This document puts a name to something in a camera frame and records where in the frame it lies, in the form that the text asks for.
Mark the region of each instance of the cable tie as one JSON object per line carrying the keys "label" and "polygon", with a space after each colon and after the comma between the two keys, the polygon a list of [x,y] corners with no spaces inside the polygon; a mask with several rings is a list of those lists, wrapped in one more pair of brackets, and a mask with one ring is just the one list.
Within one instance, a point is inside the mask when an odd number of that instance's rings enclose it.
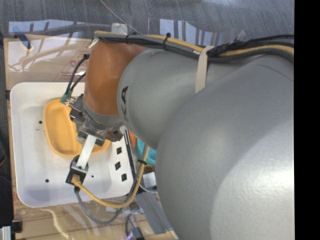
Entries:
{"label": "cable tie", "polygon": [[127,45],[132,45],[131,42],[128,42],[128,37],[129,37],[129,36],[130,36],[129,34],[127,34],[127,35],[125,36],[125,43],[126,43]]}
{"label": "cable tie", "polygon": [[167,41],[167,39],[170,38],[170,37],[171,37],[171,34],[170,34],[170,33],[166,33],[165,39],[163,40],[163,43],[162,43],[162,48],[163,48],[164,50],[167,50],[167,49],[166,49],[166,41]]}
{"label": "cable tie", "polygon": [[143,161],[143,160],[141,160],[141,159],[138,159],[138,162],[141,163],[141,164],[144,164],[144,165],[148,165],[148,164],[146,163],[146,161]]}

